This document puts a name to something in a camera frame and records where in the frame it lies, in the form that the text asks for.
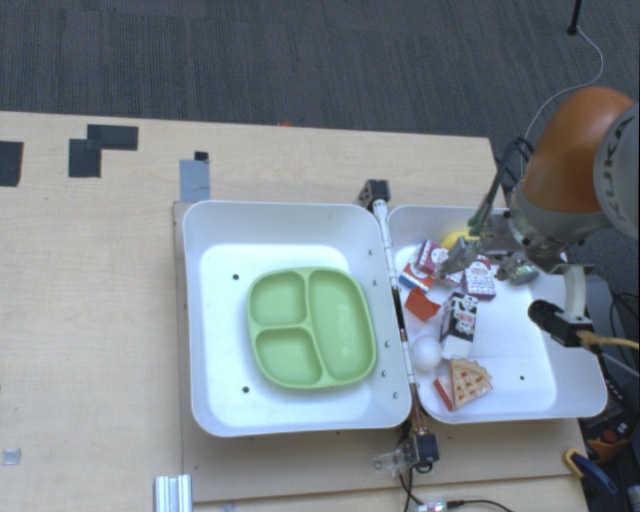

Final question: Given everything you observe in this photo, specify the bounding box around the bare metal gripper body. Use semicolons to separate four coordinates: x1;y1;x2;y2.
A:
478;213;572;263

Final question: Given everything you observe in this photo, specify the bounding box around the thin black and white rod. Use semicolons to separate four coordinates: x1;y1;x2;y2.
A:
372;198;427;437

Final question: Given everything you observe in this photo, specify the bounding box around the green divided plate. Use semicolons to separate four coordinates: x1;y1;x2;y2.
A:
245;266;378;391

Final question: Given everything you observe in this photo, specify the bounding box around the black and white milk carton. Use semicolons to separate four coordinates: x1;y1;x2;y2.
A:
438;291;479;360

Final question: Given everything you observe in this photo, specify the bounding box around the toy pizza slice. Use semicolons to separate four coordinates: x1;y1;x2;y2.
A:
447;356;494;410

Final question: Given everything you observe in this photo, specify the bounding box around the red and white patterned carton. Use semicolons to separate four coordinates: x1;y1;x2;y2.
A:
411;239;452;277

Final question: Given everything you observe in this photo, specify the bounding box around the red and white small packet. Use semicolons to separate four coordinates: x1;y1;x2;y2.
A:
432;375;456;413

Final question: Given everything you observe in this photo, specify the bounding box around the white ball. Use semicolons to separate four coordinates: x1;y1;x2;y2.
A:
410;335;444;373

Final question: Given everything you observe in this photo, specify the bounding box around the black block with thin wires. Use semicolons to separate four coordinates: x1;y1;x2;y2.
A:
356;178;392;207
399;432;442;474

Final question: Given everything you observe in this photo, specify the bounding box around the red white blue packet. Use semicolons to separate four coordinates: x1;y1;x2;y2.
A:
397;262;437;294

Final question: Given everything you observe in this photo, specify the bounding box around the white plastic tray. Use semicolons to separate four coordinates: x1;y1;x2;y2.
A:
181;199;414;439
387;203;609;426

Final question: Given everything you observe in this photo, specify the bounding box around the orange red carton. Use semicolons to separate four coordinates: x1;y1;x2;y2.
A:
403;286;443;322

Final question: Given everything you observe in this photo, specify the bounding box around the pink and white carton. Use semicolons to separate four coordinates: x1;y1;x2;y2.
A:
460;255;498;301

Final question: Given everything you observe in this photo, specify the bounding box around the yellow toy lemon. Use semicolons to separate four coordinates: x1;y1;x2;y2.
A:
439;229;474;252

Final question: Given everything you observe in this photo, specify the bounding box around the black cylinder on white bracket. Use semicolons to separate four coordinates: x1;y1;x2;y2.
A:
527;263;597;349

